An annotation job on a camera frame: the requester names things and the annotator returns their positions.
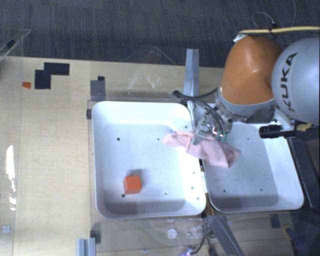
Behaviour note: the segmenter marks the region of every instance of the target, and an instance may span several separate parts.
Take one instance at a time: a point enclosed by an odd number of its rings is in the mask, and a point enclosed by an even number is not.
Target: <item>gray carpet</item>
[[[223,67],[233,38],[265,12],[278,27],[319,26],[319,0],[0,0],[0,39],[31,29],[28,57]],[[256,14],[261,28],[271,20]],[[286,46],[307,34],[277,37]]]

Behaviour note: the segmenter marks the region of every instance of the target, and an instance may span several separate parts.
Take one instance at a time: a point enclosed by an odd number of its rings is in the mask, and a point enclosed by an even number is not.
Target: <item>yellow cable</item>
[[[241,34],[279,34],[285,32],[296,32],[296,31],[318,31],[320,32],[319,26],[293,26],[293,27],[282,27],[269,29],[245,29],[238,32]]]

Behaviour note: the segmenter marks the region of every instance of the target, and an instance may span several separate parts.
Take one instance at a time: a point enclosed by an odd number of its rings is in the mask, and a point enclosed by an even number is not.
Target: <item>pink cloth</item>
[[[169,147],[185,147],[185,151],[190,155],[203,159],[210,166],[231,167],[240,156],[240,152],[233,147],[208,136],[198,145],[190,142],[194,136],[193,132],[178,130],[175,134],[167,134],[162,143]]]

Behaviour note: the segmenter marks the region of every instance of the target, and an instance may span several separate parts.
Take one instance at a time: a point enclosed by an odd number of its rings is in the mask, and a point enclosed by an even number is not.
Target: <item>orange block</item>
[[[26,89],[31,89],[31,83],[30,82],[22,82],[22,87]]]
[[[141,190],[141,181],[139,175],[126,176],[123,181],[124,193],[137,194]]]

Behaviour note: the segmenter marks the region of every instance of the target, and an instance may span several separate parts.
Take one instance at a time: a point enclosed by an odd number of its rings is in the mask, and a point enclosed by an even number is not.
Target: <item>wooden surface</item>
[[[44,62],[69,63],[70,75],[53,75],[51,90],[35,90],[35,70],[43,70]],[[147,92],[163,98],[172,90],[182,90],[185,69],[39,58],[25,58],[23,67],[23,81],[32,85],[30,90],[24,88],[22,95],[13,255],[74,256],[77,239],[89,238],[91,230],[86,117],[90,80],[105,76],[106,91],[111,94],[140,97]],[[218,86],[221,75],[222,69],[200,68],[200,93]],[[246,255],[293,255],[290,241],[280,228],[271,227],[268,217],[230,218],[230,228]],[[292,225],[288,214],[281,215],[280,222]],[[218,255],[224,255],[216,238],[212,244]],[[98,255],[176,256],[183,248],[146,249]],[[204,245],[197,255],[207,256],[207,252]]]

